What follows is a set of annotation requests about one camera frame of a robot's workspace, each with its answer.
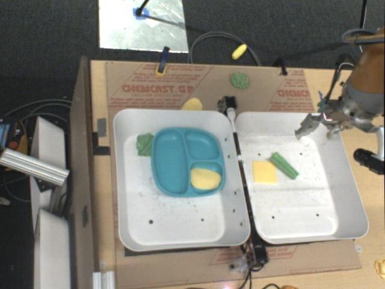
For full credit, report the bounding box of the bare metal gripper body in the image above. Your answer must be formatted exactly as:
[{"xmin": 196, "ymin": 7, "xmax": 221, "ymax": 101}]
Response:
[{"xmin": 319, "ymin": 98, "xmax": 380, "ymax": 132}]

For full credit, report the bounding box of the green toy celery stick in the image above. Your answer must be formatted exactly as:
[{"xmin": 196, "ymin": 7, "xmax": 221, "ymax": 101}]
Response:
[{"xmin": 269, "ymin": 152, "xmax": 300, "ymax": 181}]

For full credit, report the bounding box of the yellow toy cheese slice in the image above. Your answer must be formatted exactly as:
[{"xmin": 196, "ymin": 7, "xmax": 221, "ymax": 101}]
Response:
[{"xmin": 251, "ymin": 160, "xmax": 279, "ymax": 185}]

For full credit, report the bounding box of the thin black and white rod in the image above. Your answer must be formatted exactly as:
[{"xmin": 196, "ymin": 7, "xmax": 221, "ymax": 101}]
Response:
[{"xmin": 227, "ymin": 107, "xmax": 263, "ymax": 254}]

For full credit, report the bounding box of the green dotted round toy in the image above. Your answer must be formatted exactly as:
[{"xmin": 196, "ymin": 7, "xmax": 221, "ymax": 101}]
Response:
[{"xmin": 230, "ymin": 72, "xmax": 251, "ymax": 90}]

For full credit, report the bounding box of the white plastic tray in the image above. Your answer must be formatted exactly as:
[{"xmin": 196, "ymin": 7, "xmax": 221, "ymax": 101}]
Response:
[
  {"xmin": 112, "ymin": 108, "xmax": 251, "ymax": 252},
  {"xmin": 234, "ymin": 111, "xmax": 370, "ymax": 245}
]

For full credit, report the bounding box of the yellow toy corn cob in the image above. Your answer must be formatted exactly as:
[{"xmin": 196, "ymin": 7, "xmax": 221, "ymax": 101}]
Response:
[{"xmin": 231, "ymin": 43, "xmax": 248, "ymax": 61}]

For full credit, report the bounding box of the yellow oval toy chip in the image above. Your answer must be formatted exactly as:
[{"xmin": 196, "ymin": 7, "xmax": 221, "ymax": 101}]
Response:
[
  {"xmin": 180, "ymin": 97, "xmax": 203, "ymax": 111},
  {"xmin": 190, "ymin": 167, "xmax": 223, "ymax": 190}
]

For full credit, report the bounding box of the brown cardboard board, red print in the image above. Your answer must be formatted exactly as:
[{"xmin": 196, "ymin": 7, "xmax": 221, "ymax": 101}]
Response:
[{"xmin": 105, "ymin": 61, "xmax": 362, "ymax": 278}]

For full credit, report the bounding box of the blue divided plate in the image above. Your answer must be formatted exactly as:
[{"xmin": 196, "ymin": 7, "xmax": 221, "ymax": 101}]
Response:
[{"xmin": 150, "ymin": 127, "xmax": 227, "ymax": 197}]

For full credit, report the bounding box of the green toy lettuce leaf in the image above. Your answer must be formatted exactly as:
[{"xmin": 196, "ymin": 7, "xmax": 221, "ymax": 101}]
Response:
[{"xmin": 135, "ymin": 132, "xmax": 155, "ymax": 157}]

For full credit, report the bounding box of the black cylinder on white bracket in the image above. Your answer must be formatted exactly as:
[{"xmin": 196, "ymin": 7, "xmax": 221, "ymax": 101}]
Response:
[{"xmin": 353, "ymin": 125, "xmax": 385, "ymax": 175}]

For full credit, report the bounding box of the black block with thin wires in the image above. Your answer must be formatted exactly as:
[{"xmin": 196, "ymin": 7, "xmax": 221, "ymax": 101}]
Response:
[
  {"xmin": 251, "ymin": 241, "xmax": 269, "ymax": 265},
  {"xmin": 217, "ymin": 95, "xmax": 239, "ymax": 113}
]

